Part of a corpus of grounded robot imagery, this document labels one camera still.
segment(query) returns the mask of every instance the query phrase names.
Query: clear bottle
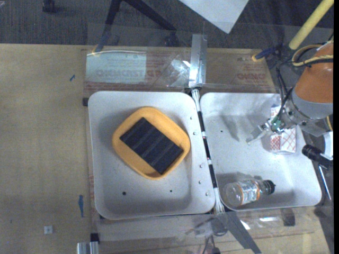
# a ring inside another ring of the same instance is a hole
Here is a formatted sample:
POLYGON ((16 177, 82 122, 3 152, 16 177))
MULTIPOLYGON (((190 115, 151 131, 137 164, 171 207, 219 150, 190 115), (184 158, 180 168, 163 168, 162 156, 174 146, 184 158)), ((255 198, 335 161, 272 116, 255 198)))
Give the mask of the clear bottle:
POLYGON ((229 206, 239 207, 270 195, 274 190, 275 184, 271 180, 249 179, 225 185, 222 197, 229 206))

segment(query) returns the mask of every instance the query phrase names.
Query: black bottle cap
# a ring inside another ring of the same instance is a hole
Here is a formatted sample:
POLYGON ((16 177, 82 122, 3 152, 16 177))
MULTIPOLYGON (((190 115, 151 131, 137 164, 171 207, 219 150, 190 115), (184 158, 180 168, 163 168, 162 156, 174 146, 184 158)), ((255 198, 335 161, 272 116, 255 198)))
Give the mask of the black bottle cap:
POLYGON ((268 195, 272 194, 275 190, 275 184, 271 180, 265 180, 268 189, 268 195))

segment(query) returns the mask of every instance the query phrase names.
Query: yellow pole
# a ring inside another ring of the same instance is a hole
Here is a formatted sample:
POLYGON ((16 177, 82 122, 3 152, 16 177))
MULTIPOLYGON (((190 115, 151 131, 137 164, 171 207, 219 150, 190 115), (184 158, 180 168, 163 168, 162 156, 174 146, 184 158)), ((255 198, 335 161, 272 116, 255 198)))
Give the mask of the yellow pole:
POLYGON ((290 41, 289 48, 296 50, 317 23, 322 19, 325 13, 333 6, 334 0, 322 0, 318 7, 313 11, 312 15, 307 19, 300 28, 295 37, 290 41))

